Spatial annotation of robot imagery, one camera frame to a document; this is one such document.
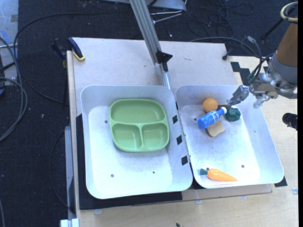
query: black fabric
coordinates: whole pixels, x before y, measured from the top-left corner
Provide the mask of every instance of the black fabric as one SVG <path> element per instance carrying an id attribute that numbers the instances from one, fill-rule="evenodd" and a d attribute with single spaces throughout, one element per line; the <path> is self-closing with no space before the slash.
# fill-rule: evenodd
<path id="1" fill-rule="evenodd" d="M 167 192 L 157 194 L 136 195 L 112 199 L 97 199 L 93 197 L 86 187 L 85 176 L 85 151 L 82 115 L 76 119 L 77 124 L 77 151 L 78 151 L 78 175 L 79 175 L 79 202 L 81 210 L 112 208 L 137 204 L 148 204 L 165 201 L 182 200 L 181 192 Z"/>
<path id="2" fill-rule="evenodd" d="M 292 1 L 298 0 L 188 0 L 187 12 L 156 23 L 155 28 L 159 39 L 165 41 L 190 41 L 218 35 L 241 40 L 249 35 L 256 39 L 262 55 L 266 56 L 276 50 L 289 24 L 282 22 L 264 43 L 261 37 L 280 20 L 281 8 Z M 228 10 L 230 25 L 219 23 L 213 11 L 238 4 L 241 5 L 235 8 L 237 11 L 250 13 L 253 8 L 252 14 L 241 15 Z M 150 11 L 163 12 L 163 9 L 150 8 Z M 65 48 L 69 48 L 69 37 L 142 39 L 134 13 L 127 4 L 93 0 L 19 0 L 18 12 L 19 29 L 34 19 L 51 14 L 105 13 L 55 15 L 36 21 L 21 32 L 18 61 L 24 76 L 38 91 L 59 101 L 64 100 L 66 69 L 52 51 L 54 39 L 59 38 Z M 152 18 L 159 20 L 167 16 Z M 232 49 L 231 55 L 249 55 L 239 43 L 205 42 L 226 43 L 228 51 Z M 123 55 L 116 51 L 112 56 Z M 11 135 L 0 143 L 0 197 L 6 225 L 58 226 L 60 220 L 68 216 L 66 207 L 52 190 L 50 155 L 57 138 L 69 124 L 69 111 L 68 107 L 37 94 L 25 81 L 24 87 L 29 100 L 27 112 Z M 15 86 L 6 87 L 5 96 L 0 98 L 0 134 L 16 119 L 19 104 L 20 90 Z M 54 187 L 66 200 L 64 137 L 56 144 L 52 159 Z"/>

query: orange ball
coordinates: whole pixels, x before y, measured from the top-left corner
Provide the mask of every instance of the orange ball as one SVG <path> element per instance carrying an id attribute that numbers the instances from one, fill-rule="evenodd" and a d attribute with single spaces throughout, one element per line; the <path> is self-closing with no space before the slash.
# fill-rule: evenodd
<path id="1" fill-rule="evenodd" d="M 206 113 L 208 113 L 212 110 L 217 110 L 218 109 L 218 103 L 215 99 L 209 97 L 209 98 L 207 98 L 203 101 L 203 108 L 204 108 L 204 111 Z"/>

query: wooden table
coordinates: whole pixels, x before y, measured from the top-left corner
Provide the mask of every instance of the wooden table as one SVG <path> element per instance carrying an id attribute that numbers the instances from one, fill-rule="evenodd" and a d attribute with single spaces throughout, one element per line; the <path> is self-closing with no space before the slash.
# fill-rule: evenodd
<path id="1" fill-rule="evenodd" d="M 125 73 L 119 63 L 132 64 L 135 73 L 128 80 L 120 79 L 120 85 L 161 85 L 160 70 L 152 64 L 144 41 L 126 41 L 111 39 L 74 38 L 86 62 L 77 61 L 71 51 L 67 53 L 69 80 L 69 103 L 71 121 L 72 164 L 74 177 L 74 196 L 76 218 L 81 227 L 175 227 L 175 226 L 298 226 L 298 138 L 295 129 L 282 122 L 285 113 L 297 114 L 297 100 L 283 97 L 265 102 L 262 110 L 273 142 L 285 171 L 287 186 L 275 187 L 271 184 L 245 186 L 224 189 L 195 190 L 182 193 L 183 200 L 149 204 L 144 206 L 126 206 L 102 209 L 101 214 L 94 210 L 80 210 L 76 116 L 80 115 L 80 91 L 89 84 L 116 85 L 115 78 Z M 229 57 L 224 44 L 160 42 L 164 52 L 174 55 L 169 62 L 172 90 L 184 85 L 196 85 L 203 80 L 203 85 L 242 84 L 238 72 L 231 69 L 231 61 L 236 61 L 241 68 L 252 71 L 258 64 L 253 57 Z M 200 65 L 190 67 L 188 62 L 196 61 Z M 98 69 L 98 64 L 107 64 L 108 71 Z M 209 66 L 220 67 L 207 69 Z M 187 72 L 180 73 L 180 67 Z M 225 75 L 211 75 L 212 70 L 220 69 Z M 196 76 L 203 73 L 203 78 Z"/>

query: light wood surface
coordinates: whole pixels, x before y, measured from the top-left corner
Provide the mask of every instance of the light wood surface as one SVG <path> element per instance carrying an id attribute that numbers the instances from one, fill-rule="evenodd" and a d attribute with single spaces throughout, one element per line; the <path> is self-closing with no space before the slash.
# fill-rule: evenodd
<path id="1" fill-rule="evenodd" d="M 242 68 L 254 69 L 256 58 L 230 57 Z M 75 106 L 73 64 L 68 63 L 70 104 Z M 265 102 L 262 110 L 273 142 L 281 159 L 288 186 L 275 187 L 272 193 L 216 198 L 144 206 L 127 206 L 102 209 L 101 214 L 93 210 L 79 210 L 78 187 L 75 184 L 77 211 L 81 227 L 296 227 L 299 226 L 298 194 L 298 135 L 295 129 L 282 122 L 285 113 L 297 114 L 297 100 L 278 97 Z M 71 111 L 71 127 L 75 127 L 75 109 Z M 74 158 L 74 172 L 77 172 Z"/>

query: brown object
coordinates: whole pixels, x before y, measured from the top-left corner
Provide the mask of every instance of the brown object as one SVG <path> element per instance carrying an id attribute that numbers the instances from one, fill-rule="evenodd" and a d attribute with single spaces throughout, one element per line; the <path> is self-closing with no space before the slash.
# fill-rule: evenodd
<path id="1" fill-rule="evenodd" d="M 291 23 L 276 51 L 276 59 L 286 66 L 298 66 L 298 25 Z"/>
<path id="2" fill-rule="evenodd" d="M 203 101 L 203 109 L 206 113 L 208 113 L 212 110 L 217 110 L 218 103 L 214 98 L 209 97 Z"/>
<path id="3" fill-rule="evenodd" d="M 208 128 L 206 129 L 206 132 L 210 137 L 215 137 L 224 131 L 225 127 L 220 120 L 208 126 Z"/>

